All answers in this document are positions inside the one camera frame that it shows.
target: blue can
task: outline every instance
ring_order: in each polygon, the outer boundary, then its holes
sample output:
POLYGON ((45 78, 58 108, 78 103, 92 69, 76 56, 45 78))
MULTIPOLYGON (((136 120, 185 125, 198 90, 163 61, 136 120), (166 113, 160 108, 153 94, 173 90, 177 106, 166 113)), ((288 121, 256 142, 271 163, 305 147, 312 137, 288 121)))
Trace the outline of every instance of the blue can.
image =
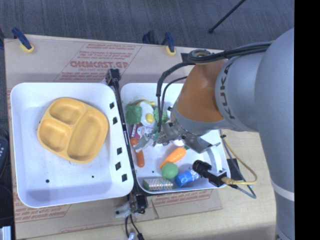
POLYGON ((174 177, 175 183, 178 185, 178 187, 183 187, 189 182, 193 182, 195 180, 199 179, 199 174, 194 171, 192 168, 189 168, 184 173, 178 174, 174 177))

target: white tray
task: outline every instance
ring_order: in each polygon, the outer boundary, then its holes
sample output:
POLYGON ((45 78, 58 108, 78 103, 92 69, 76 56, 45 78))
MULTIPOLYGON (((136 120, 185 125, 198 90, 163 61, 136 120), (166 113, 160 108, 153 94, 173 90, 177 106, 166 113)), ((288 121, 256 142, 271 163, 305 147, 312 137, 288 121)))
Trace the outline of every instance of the white tray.
POLYGON ((40 208, 95 201, 123 197, 132 190, 134 180, 116 97, 107 85, 20 83, 11 91, 11 112, 17 193, 25 205, 40 208), (106 140, 91 162, 70 162, 44 148, 37 138, 46 109, 61 97, 85 102, 109 120, 106 140))
MULTIPOLYGON (((165 100, 164 100, 164 110, 167 110, 168 107, 172 107, 174 102, 177 100, 179 93, 182 89, 182 83, 174 83, 165 93, 165 100)), ((128 83, 124 85, 121 89, 120 95, 122 100, 122 106, 124 112, 126 112, 126 106, 128 104, 132 104, 137 100, 147 100, 150 102, 157 102, 156 97, 156 83, 128 83)), ((129 130, 129 136, 131 134, 130 130, 132 126, 127 125, 129 130)), ((220 143, 220 135, 218 130, 212 130, 211 132, 207 133, 202 137, 207 142, 215 145, 216 143, 220 143)), ((164 194, 164 193, 173 193, 173 192, 184 192, 184 191, 194 191, 194 190, 205 190, 205 189, 215 189, 216 186, 209 183, 207 178, 200 178, 194 182, 188 183, 184 187, 178 187, 174 180, 171 179, 170 181, 173 183, 172 190, 162 190, 162 191, 148 191, 143 187, 143 179, 150 179, 150 178, 159 178, 162 176, 161 169, 159 168, 160 163, 165 159, 165 157, 172 152, 176 146, 172 143, 167 146, 157 145, 155 147, 148 146, 147 148, 143 149, 144 154, 144 167, 140 168, 136 165, 136 156, 135 153, 132 151, 133 161, 134 161, 134 169, 136 172, 138 184, 140 188, 142 188, 145 192, 150 194, 164 194)), ((230 170, 228 167, 225 151, 222 144, 217 146, 217 150, 220 154, 222 167, 226 169, 227 176, 230 177, 230 170)), ((188 168, 192 168, 192 164, 195 160, 202 160, 211 164, 209 155, 207 152, 198 154, 197 152, 188 149, 186 151, 186 155, 180 161, 176 162, 178 165, 179 174, 186 171, 188 168)))

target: toy fried egg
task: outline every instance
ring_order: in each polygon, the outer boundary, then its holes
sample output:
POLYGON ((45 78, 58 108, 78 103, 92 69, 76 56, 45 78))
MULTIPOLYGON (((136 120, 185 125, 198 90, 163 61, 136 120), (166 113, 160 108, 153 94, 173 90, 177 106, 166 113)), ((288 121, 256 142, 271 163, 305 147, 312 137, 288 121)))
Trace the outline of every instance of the toy fried egg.
POLYGON ((138 106, 142 108, 141 124, 145 127, 154 128, 157 122, 154 117, 153 107, 145 101, 141 101, 138 106))

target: table surface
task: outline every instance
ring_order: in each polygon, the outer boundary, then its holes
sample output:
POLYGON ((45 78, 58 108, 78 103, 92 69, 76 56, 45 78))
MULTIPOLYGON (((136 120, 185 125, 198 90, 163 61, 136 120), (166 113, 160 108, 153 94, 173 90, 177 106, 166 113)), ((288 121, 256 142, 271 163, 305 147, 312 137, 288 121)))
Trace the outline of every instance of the table surface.
MULTIPOLYGON (((32 36, 32 38, 41 39, 40 37, 34 36, 32 36)), ((181 50, 185 52, 189 51, 190 49, 181 48, 181 50)), ((161 59, 163 59, 162 56, 164 55, 157 54, 156 60, 161 61, 161 59)), ((132 61, 128 61, 128 63, 131 64, 132 67, 135 64, 133 59, 132 61)), ((32 76, 37 79, 37 75, 34 75, 32 72, 30 74, 26 72, 28 71, 21 72, 20 75, 17 75, 19 71, 17 71, 15 74, 7 71, 8 89, 12 88, 17 83, 30 82, 32 76)), ((187 73, 187 70, 182 71, 183 75, 186 75, 187 73)), ((151 75, 152 74, 158 77, 160 76, 159 72, 151 73, 151 75)), ((129 82, 130 74, 127 73, 127 76, 128 78, 126 78, 125 81, 129 82)), ((152 81, 150 81, 151 78, 148 78, 148 75, 146 75, 145 79, 149 79, 148 82, 152 83, 152 81)), ((143 234, 146 240, 274 239, 276 229, 276 203, 259 134, 256 132, 235 132, 231 130, 224 130, 223 133, 226 134, 225 139, 232 147, 233 151, 256 172, 258 181, 255 185, 253 185, 253 191, 255 192, 257 198, 253 199, 241 191, 226 186, 218 190, 222 204, 221 210, 136 222, 136 227, 143 234)), ((240 170, 247 181, 253 179, 251 173, 248 172, 242 165, 240 165, 240 170)), ((128 229, 132 230, 133 232, 135 231, 130 223, 128 225, 128 229)), ((122 224, 64 234, 36 237, 33 239, 125 240, 127 238, 125 225, 122 224)))

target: toy vegetable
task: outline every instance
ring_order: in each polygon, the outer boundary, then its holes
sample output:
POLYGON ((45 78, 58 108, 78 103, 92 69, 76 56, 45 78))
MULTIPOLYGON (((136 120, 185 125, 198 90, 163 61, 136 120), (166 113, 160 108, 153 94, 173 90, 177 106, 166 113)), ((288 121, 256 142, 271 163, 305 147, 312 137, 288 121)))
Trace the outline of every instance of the toy vegetable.
POLYGON ((186 155, 186 149, 182 146, 177 147, 171 154, 167 156, 167 158, 160 164, 160 168, 162 168, 167 163, 175 163, 182 159, 186 155))
MULTIPOLYGON (((130 144, 132 147, 134 147, 134 145, 138 144, 138 139, 135 137, 131 137, 130 144)), ((136 156, 136 164, 139 167, 144 167, 145 166, 145 157, 144 157, 143 151, 141 150, 138 153, 136 151, 134 151, 134 152, 135 152, 135 156, 136 156)))

